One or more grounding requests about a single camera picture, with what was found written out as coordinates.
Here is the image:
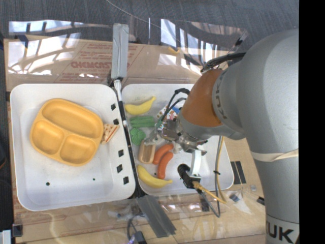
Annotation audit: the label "yellow divided plate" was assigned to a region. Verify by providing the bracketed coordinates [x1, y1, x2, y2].
[29, 98, 105, 167]

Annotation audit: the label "green bean pods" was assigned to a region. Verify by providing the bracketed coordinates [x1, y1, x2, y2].
[129, 115, 156, 129]

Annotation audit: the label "tan pizza slice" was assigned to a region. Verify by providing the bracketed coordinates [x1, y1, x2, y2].
[101, 123, 120, 145]

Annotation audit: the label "yellow banana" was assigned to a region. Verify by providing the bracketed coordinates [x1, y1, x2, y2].
[124, 96, 157, 116]
[137, 164, 174, 189]

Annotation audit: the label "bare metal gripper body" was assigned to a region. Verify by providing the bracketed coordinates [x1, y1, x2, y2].
[159, 119, 208, 154]

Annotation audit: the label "brown cardboard board red print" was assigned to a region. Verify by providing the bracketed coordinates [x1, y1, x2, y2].
[4, 38, 267, 244]

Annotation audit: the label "white plastic tray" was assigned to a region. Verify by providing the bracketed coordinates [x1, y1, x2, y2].
[121, 83, 235, 197]
[9, 83, 136, 212]

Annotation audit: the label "tan hot dog bun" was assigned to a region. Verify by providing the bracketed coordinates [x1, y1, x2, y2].
[138, 140, 156, 165]

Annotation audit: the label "green broccoli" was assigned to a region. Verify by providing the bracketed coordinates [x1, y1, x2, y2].
[129, 127, 147, 146]

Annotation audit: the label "black block with thin wires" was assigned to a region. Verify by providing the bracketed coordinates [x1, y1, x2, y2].
[134, 231, 147, 244]

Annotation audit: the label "white speckled toy food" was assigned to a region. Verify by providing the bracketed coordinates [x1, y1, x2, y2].
[156, 105, 178, 121]

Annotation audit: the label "orange sausage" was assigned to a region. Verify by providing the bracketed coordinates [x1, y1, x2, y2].
[157, 151, 174, 180]
[152, 143, 175, 165]

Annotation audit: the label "black cylinder on white bracket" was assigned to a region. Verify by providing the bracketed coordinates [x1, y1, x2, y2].
[177, 148, 204, 189]

